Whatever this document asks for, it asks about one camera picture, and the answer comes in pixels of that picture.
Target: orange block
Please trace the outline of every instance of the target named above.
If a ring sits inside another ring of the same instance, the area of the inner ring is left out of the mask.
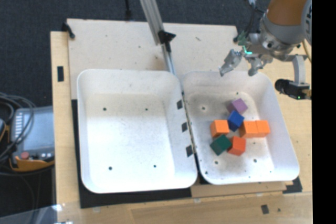
[[[228,134],[230,132],[227,120],[214,120],[210,124],[211,136],[213,138],[219,137],[221,134]]]
[[[268,121],[258,120],[256,121],[256,124],[257,124],[258,133],[259,133],[258,137],[265,137],[266,135],[270,133]]]
[[[239,134],[242,138],[258,137],[258,128],[256,121],[243,121],[239,127]]]
[[[245,152],[246,139],[239,136],[233,136],[230,141],[232,146],[229,147],[227,151],[231,154],[241,156],[241,154]]]

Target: dark green cube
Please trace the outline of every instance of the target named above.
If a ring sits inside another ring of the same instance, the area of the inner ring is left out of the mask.
[[[231,141],[223,134],[210,144],[210,147],[216,153],[216,155],[220,155],[222,152],[226,151],[229,147],[232,146]]]

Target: red button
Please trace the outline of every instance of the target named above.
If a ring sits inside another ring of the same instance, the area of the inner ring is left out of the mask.
[[[29,152],[23,151],[21,153],[21,159],[29,159]]]

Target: blue block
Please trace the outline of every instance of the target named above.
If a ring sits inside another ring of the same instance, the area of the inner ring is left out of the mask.
[[[240,115],[237,111],[232,111],[230,116],[227,118],[229,124],[229,129],[231,131],[236,131],[243,123],[244,117]]]

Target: cube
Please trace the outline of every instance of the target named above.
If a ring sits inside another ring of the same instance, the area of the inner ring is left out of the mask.
[[[270,133],[268,121],[258,120],[256,121],[259,137],[265,137]]]
[[[239,127],[239,135],[242,138],[259,137],[256,121],[243,121]]]
[[[241,98],[239,98],[232,101],[226,108],[230,113],[235,110],[239,114],[243,114],[247,110],[247,105]]]
[[[246,149],[246,139],[239,136],[233,136],[230,139],[232,146],[228,148],[228,152],[237,156],[241,156]]]
[[[235,132],[241,126],[243,120],[244,117],[240,115],[237,111],[233,110],[227,118],[229,129]]]
[[[224,135],[220,135],[210,144],[212,150],[219,156],[221,153],[226,151],[229,147],[232,146],[231,141]]]
[[[227,120],[214,120],[210,124],[210,131],[212,138],[219,137],[221,134],[228,134],[230,132]]]

